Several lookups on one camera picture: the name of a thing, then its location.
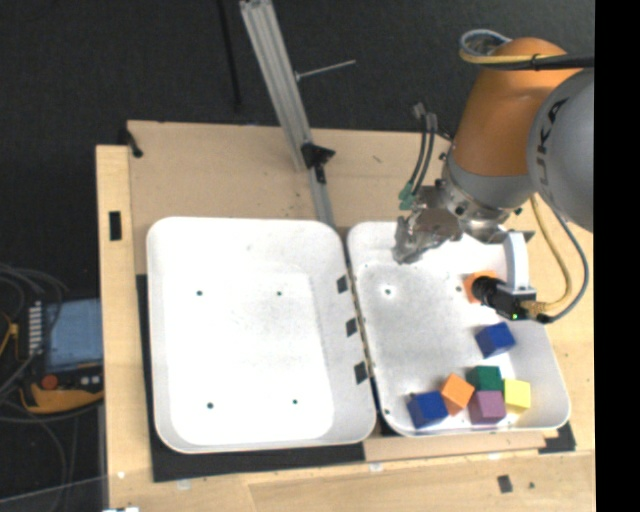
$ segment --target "black mat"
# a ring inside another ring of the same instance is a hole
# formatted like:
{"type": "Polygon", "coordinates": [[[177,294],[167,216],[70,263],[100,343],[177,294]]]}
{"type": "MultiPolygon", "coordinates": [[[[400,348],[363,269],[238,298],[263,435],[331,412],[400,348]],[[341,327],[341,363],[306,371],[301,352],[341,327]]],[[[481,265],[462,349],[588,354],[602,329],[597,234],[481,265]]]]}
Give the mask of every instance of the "black mat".
{"type": "Polygon", "coordinates": [[[284,450],[260,450],[241,453],[216,453],[186,455],[165,445],[155,429],[153,421],[153,394],[151,386],[151,360],[149,356],[149,316],[147,276],[136,276],[140,334],[144,363],[147,410],[149,412],[149,437],[153,479],[156,482],[222,475],[229,473],[276,471],[361,462],[364,460],[362,443],[295,448],[284,450]]]}

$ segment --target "black floor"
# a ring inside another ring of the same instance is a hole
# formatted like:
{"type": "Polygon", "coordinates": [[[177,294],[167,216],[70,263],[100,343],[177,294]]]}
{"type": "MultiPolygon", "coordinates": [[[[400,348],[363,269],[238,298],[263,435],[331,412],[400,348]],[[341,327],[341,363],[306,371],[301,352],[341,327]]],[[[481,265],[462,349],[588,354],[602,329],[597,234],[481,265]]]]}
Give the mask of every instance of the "black floor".
{"type": "MultiPolygon", "coordinates": [[[[317,128],[414,131],[410,107],[423,101],[455,132],[477,72],[457,56],[470,29],[595,49],[595,0],[274,5],[296,71],[356,60],[300,83],[317,128]]],[[[0,263],[93,296],[97,144],[117,143],[129,119],[277,124],[237,1],[0,0],[0,70],[0,263]]],[[[51,425],[76,481],[99,475],[97,415],[77,421],[51,425]]],[[[0,422],[0,438],[0,497],[61,481],[55,441],[42,426],[0,422]]]]}

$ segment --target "red button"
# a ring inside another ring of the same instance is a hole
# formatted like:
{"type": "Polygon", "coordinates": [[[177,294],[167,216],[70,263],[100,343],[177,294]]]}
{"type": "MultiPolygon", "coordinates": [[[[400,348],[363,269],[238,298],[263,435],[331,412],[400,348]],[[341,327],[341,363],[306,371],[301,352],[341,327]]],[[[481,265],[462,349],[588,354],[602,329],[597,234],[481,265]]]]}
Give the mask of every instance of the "red button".
{"type": "Polygon", "coordinates": [[[46,389],[48,391],[54,390],[58,387],[58,377],[55,375],[45,375],[40,381],[40,386],[42,389],[46,389]]]}

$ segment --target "green connector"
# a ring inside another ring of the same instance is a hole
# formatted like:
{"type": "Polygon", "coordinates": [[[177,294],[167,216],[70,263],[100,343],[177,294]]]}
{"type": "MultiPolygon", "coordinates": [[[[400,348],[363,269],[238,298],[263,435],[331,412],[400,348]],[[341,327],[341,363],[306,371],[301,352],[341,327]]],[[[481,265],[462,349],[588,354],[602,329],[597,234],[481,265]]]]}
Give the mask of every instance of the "green connector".
{"type": "Polygon", "coordinates": [[[407,181],[407,184],[398,194],[398,199],[400,199],[400,201],[404,201],[411,194],[412,188],[413,188],[413,183],[411,183],[410,181],[407,181]]]}
{"type": "Polygon", "coordinates": [[[402,202],[400,203],[400,209],[411,210],[411,205],[413,205],[413,202],[415,201],[415,199],[416,199],[416,196],[414,196],[413,194],[409,194],[409,196],[403,199],[402,202]]]}

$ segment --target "colored block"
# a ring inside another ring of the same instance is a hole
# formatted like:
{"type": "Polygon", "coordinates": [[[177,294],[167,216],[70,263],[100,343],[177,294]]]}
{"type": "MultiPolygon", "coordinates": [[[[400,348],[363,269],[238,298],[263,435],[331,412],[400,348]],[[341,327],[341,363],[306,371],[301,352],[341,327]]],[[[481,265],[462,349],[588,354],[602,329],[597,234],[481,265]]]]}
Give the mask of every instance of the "colored block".
{"type": "Polygon", "coordinates": [[[467,371],[466,378],[476,390],[502,392],[502,372],[499,366],[476,366],[467,371]]]}
{"type": "Polygon", "coordinates": [[[407,403],[407,408],[416,428],[439,423],[449,415],[440,391],[414,395],[407,403]]]}
{"type": "Polygon", "coordinates": [[[467,407],[469,419],[474,425],[498,423],[507,415],[500,391],[476,391],[467,407]]]}
{"type": "Polygon", "coordinates": [[[473,296],[473,293],[471,292],[471,287],[473,286],[473,282],[478,279],[479,277],[498,277],[498,274],[495,273],[495,271],[493,270],[483,270],[481,272],[474,272],[473,274],[469,274],[467,276],[467,278],[462,282],[462,286],[464,286],[464,291],[467,294],[467,298],[469,299],[469,302],[471,302],[471,304],[477,304],[480,301],[478,299],[476,299],[473,296]]]}
{"type": "Polygon", "coordinates": [[[502,354],[516,344],[506,322],[488,325],[476,334],[476,341],[485,358],[502,354]]]}
{"type": "Polygon", "coordinates": [[[451,416],[455,416],[467,406],[475,389],[472,384],[455,373],[447,377],[440,388],[440,394],[451,416]]]}
{"type": "Polygon", "coordinates": [[[504,403],[507,412],[521,414],[531,407],[531,384],[519,379],[504,379],[504,403]]]}

